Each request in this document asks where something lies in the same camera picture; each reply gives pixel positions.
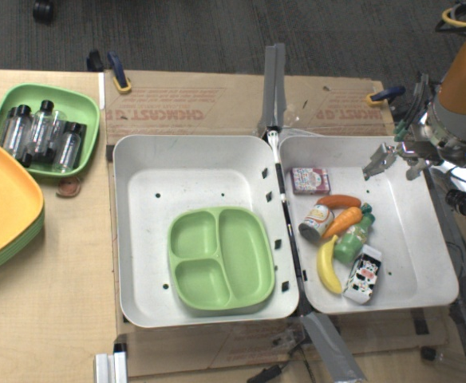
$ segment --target chair wheel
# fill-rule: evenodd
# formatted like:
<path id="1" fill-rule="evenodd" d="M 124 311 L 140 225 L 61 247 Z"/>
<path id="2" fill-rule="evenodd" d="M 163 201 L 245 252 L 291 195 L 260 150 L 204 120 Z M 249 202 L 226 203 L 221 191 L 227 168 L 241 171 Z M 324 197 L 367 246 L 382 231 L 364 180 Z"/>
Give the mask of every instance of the chair wheel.
<path id="1" fill-rule="evenodd" d="M 45 0 L 36 0 L 33 7 L 33 17 L 39 22 L 51 22 L 54 14 L 53 4 Z"/>

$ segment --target white plastic tray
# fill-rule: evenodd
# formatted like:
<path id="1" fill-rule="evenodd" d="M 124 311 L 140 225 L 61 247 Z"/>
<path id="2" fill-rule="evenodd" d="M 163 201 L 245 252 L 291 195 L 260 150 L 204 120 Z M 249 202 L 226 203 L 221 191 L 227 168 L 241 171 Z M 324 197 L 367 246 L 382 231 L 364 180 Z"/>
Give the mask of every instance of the white plastic tray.
<path id="1" fill-rule="evenodd" d="M 146 328 L 190 326 L 285 318 L 294 312 L 298 288 L 290 241 L 274 157 L 265 142 L 253 136 L 126 136 L 116 144 L 113 160 L 120 304 L 130 322 Z M 215 206 L 248 208 L 267 231 L 277 268 L 275 287 L 255 308 L 193 310 L 176 292 L 168 228 L 186 211 Z M 277 249 L 275 240 L 281 240 Z"/>
<path id="2" fill-rule="evenodd" d="M 384 173 L 365 181 L 362 166 L 391 137 L 291 136 L 281 142 L 279 153 L 285 175 L 293 228 L 297 229 L 317 195 L 294 195 L 292 168 L 326 168 L 331 194 L 355 195 L 371 204 L 376 221 L 368 244 L 382 252 L 381 272 L 373 297 L 365 305 L 330 293 L 316 270 L 317 246 L 295 231 L 304 282 L 310 304 L 327 314 L 441 306 L 455 300 L 458 282 L 440 230 L 424 177 L 408 181 L 408 165 L 398 158 Z M 342 282 L 350 267 L 334 261 Z"/>

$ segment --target gray carpet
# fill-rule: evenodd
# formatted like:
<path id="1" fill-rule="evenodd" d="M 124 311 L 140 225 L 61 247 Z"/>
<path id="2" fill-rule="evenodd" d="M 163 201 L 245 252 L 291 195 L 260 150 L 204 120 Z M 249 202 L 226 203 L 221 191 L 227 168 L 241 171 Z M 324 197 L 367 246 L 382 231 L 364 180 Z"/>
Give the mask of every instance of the gray carpet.
<path id="1" fill-rule="evenodd" d="M 93 48 L 126 69 L 263 73 L 264 47 L 286 44 L 286 75 L 368 77 L 412 88 L 440 79 L 461 37 L 437 34 L 457 0 L 0 0 L 0 69 L 85 71 Z"/>

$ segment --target yellow cable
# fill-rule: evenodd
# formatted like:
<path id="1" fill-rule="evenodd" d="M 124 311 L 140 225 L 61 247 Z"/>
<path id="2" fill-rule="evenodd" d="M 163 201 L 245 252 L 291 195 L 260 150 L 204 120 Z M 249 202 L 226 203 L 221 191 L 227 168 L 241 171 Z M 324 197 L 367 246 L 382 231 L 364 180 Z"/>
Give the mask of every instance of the yellow cable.
<path id="1" fill-rule="evenodd" d="M 451 13 L 452 9 L 446 9 L 442 12 L 442 19 L 445 23 L 449 24 L 450 26 L 455 27 L 466 27 L 466 22 L 459 22 L 458 20 L 453 20 L 449 17 L 449 13 Z"/>

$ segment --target cow print carton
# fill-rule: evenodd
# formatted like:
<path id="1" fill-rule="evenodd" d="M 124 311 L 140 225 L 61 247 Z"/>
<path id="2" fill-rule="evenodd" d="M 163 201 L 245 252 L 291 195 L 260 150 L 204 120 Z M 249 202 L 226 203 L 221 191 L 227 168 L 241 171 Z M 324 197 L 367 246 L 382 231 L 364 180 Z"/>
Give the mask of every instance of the cow print carton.
<path id="1" fill-rule="evenodd" d="M 373 294 L 381 262 L 382 253 L 365 244 L 353 263 L 343 296 L 357 303 L 367 303 Z"/>

